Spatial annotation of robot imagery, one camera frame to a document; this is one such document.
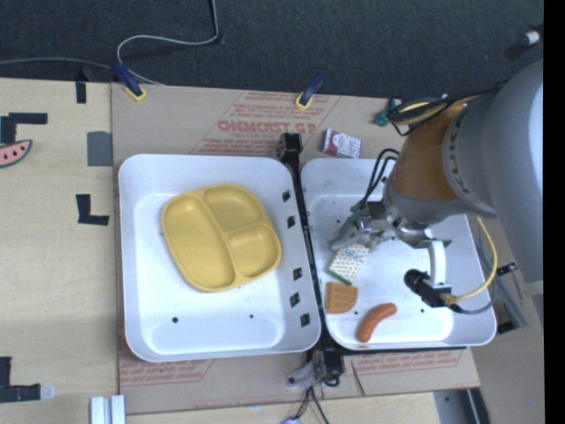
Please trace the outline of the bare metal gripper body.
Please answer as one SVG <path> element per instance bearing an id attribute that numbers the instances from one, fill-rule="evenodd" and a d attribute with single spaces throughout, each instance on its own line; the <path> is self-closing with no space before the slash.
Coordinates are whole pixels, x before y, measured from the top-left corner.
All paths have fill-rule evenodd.
<path id="1" fill-rule="evenodd" d="M 412 222 L 389 201 L 359 201 L 351 207 L 351 220 L 360 223 L 367 236 L 377 231 L 392 231 L 394 240 L 414 249 L 428 248 L 433 242 L 441 242 L 444 247 L 452 243 L 451 239 L 429 236 L 427 225 Z"/>

